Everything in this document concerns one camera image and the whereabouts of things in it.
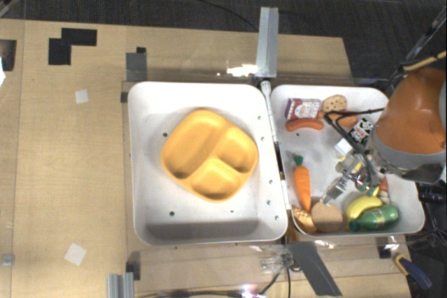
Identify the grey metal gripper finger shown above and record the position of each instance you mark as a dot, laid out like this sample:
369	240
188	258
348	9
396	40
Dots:
333	191

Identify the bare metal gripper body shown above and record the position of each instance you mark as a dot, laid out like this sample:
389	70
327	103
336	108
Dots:
353	167

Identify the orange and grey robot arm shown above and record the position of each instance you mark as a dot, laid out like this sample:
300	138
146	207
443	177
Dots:
412	115

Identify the tan round bread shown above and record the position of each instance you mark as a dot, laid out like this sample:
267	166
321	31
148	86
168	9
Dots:
326	218

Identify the yellow banana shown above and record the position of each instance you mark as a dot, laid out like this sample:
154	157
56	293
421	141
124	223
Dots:
361	205

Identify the orange carrot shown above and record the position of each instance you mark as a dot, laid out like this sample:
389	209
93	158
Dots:
302	185

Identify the white plastic tray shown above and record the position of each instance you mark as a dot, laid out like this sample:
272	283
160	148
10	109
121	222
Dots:
153	206
324	150

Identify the red and white toy food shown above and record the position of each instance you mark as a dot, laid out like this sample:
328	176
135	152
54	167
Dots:
383	185

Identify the black and white carton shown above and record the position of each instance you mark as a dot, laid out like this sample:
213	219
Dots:
361	130

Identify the orange bread piece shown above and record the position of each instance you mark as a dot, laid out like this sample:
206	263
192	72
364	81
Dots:
304	219

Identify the orange sausage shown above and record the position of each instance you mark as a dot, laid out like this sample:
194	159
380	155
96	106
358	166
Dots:
346	121

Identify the green bottle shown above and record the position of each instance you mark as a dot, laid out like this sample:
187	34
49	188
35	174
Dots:
379	216

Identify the red sausage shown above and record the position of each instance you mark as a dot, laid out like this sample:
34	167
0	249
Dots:
304	125

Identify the brown biscuit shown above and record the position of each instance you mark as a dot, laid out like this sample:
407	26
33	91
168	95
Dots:
334	103

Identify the purple carton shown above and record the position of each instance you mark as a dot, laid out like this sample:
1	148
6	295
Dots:
302	108

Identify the thin black and white rod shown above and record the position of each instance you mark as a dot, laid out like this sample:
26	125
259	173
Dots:
272	122

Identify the orange divided plate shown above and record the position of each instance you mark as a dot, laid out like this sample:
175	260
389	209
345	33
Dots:
202	143

